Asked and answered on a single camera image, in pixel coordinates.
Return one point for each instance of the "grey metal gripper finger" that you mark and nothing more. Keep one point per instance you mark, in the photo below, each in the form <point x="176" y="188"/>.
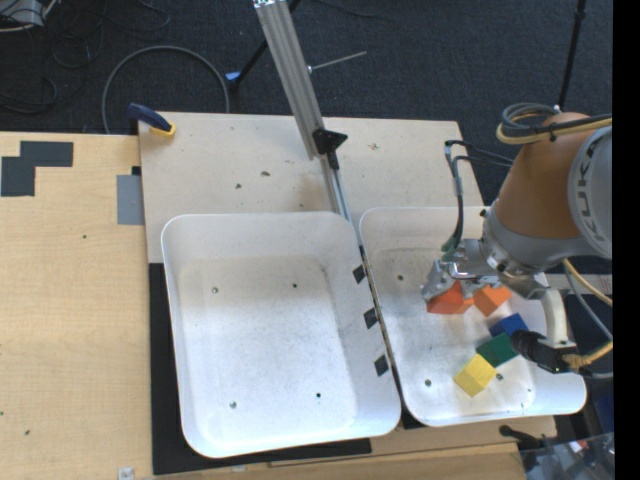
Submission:
<point x="437" y="280"/>
<point x="468" y="290"/>

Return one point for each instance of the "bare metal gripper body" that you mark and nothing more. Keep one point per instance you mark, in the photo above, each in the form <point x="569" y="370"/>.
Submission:
<point x="475" y="265"/>

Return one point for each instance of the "orange cube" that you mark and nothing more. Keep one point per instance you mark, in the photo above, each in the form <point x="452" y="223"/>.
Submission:
<point x="450" y="302"/>
<point x="492" y="299"/>

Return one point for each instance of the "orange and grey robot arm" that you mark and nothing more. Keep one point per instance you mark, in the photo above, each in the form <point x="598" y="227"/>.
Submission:
<point x="537" y="203"/>

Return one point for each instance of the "blue cube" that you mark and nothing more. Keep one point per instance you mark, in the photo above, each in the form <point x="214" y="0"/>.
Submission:
<point x="510" y="324"/>

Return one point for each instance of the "green cube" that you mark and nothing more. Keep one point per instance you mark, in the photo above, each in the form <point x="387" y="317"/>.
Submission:
<point x="497" y="350"/>

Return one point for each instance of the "white plastic tray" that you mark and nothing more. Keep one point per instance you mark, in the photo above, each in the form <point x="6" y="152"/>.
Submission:
<point x="430" y="358"/>
<point x="270" y="328"/>

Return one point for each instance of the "yellow cube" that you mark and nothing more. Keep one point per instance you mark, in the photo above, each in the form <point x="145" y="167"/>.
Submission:
<point x="475" y="375"/>

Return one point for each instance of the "pale wood board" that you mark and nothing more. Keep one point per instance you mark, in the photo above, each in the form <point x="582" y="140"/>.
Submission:
<point x="240" y="168"/>

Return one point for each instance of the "black cylinder on white bracket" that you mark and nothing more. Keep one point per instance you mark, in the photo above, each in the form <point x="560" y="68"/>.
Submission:
<point x="542" y="350"/>

